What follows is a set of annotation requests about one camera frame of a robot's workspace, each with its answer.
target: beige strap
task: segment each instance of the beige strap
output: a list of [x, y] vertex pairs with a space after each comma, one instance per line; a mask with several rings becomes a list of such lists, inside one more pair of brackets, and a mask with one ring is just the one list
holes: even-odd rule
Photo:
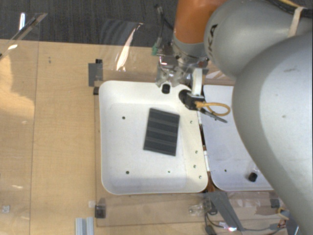
[[288, 37], [293, 37], [298, 29], [298, 24], [300, 21], [301, 11], [304, 9], [304, 7], [297, 7], [294, 10], [293, 19], [289, 28]]

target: wooden table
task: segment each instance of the wooden table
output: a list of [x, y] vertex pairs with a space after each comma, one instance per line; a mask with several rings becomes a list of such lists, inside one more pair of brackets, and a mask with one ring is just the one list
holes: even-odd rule
[[[116, 55], [122, 48], [22, 41], [0, 61], [0, 207], [11, 206], [10, 213], [0, 213], [0, 234], [71, 235], [75, 218], [94, 216], [95, 110], [88, 63], [103, 59], [105, 70], [120, 70], [107, 74], [121, 80], [130, 71], [148, 80], [156, 74], [157, 57], [149, 48], [127, 50], [132, 58], [125, 62]], [[200, 222], [116, 227], [95, 222], [95, 234], [205, 231]]]

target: zip tie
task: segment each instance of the zip tie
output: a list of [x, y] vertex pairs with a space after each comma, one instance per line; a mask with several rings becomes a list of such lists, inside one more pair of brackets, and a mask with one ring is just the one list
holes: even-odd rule
[[298, 29], [298, 24], [300, 21], [301, 11], [304, 9], [304, 7], [297, 7], [294, 10], [293, 19], [289, 28], [288, 36], [287, 37], [293, 37]]

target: wooden surface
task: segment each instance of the wooden surface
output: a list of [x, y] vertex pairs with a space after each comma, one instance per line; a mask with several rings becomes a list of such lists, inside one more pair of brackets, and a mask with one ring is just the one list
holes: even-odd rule
[[[100, 58], [107, 74], [114, 68], [121, 80], [127, 80], [128, 71], [149, 80], [155, 76], [157, 58], [149, 48], [125, 50], [125, 59], [122, 47], [40, 42], [37, 70], [35, 45], [24, 42], [20, 52], [0, 61], [0, 204], [11, 205], [10, 213], [0, 213], [0, 234], [71, 235], [75, 218], [94, 216], [89, 203], [96, 200], [95, 110], [88, 63]], [[115, 227], [97, 227], [95, 222], [95, 234], [205, 231], [202, 222]]]

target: dark gray carpet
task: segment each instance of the dark gray carpet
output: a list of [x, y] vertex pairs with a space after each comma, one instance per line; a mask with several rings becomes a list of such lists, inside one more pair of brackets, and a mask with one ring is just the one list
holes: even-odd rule
[[[292, 1], [307, 7], [313, 3]], [[141, 22], [145, 25], [139, 26], [135, 34], [142, 40], [133, 41], [133, 45], [151, 46], [158, 31], [155, 4], [163, 7], [173, 24], [177, 0], [0, 0], [0, 24], [10, 24], [7, 18], [13, 17], [9, 16], [11, 12], [46, 12], [48, 16], [41, 23], [42, 41], [122, 44], [136, 23]], [[7, 27], [2, 32], [0, 29], [0, 37], [13, 28]], [[171, 31], [165, 28], [164, 36], [170, 40]]]

